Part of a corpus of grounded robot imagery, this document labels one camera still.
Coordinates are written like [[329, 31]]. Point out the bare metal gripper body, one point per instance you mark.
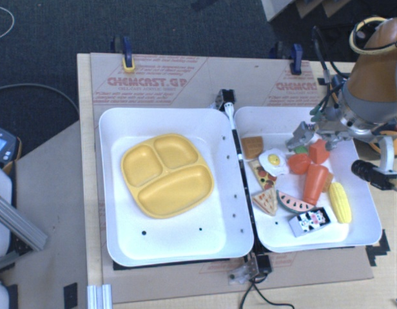
[[353, 127]]

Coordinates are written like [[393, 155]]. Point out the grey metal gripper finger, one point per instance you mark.
[[301, 136], [332, 144]]

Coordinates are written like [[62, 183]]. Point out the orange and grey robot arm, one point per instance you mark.
[[375, 72]]

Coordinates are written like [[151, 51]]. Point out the green toy piece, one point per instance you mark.
[[300, 149]]

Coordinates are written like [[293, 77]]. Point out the orange-red toy block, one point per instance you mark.
[[318, 152]]

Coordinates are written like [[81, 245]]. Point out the orange-red toy tomato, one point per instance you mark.
[[298, 163]]

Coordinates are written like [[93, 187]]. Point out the white toy fried egg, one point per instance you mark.
[[273, 161]]

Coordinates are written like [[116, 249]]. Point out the orange toy bottle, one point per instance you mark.
[[314, 182]]

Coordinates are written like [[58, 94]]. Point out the brown toy waffle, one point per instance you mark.
[[252, 147]]

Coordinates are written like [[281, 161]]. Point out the toy pepperoni pizza slice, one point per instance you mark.
[[263, 174]]

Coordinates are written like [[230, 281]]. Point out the yellow toy corn cob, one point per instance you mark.
[[340, 203]]

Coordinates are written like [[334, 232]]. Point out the thin black and white rod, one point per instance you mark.
[[241, 159]]

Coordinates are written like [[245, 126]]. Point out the toy watermelon slice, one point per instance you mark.
[[290, 203]]

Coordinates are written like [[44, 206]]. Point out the tan toy pie slice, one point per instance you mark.
[[267, 201]]

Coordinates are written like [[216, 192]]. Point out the cow print milk carton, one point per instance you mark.
[[309, 222]]

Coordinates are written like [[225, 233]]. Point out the white plastic tray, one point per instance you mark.
[[179, 237], [314, 240]]

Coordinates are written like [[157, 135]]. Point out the brown cardboard board red print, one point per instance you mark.
[[185, 85]]

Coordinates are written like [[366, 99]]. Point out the yellow divided plate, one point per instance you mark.
[[172, 185]]

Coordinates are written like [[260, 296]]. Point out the black cylinder on white bracket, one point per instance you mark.
[[371, 171]]

